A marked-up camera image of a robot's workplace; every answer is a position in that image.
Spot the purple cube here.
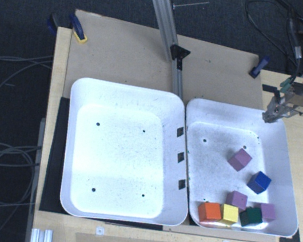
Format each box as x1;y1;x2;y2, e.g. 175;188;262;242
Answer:
225;146;254;174
225;189;250;210
257;201;279;223

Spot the blue cube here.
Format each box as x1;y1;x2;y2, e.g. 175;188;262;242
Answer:
245;168;273;197

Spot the white plastic tray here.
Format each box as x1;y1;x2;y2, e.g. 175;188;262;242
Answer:
165;96;303;242
49;74;209;236

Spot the green cube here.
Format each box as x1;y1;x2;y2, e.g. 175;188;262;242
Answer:
237;204;265;231

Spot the yellow cube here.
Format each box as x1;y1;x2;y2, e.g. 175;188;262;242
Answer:
218;203;241;224

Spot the orange cube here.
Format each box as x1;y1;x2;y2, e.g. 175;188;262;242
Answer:
196;200;225;227

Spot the thin grey metal rod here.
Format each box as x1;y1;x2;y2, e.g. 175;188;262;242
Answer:
171;0;210;15

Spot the brown cardboard board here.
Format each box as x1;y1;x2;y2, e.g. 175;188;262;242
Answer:
39;8;303;242

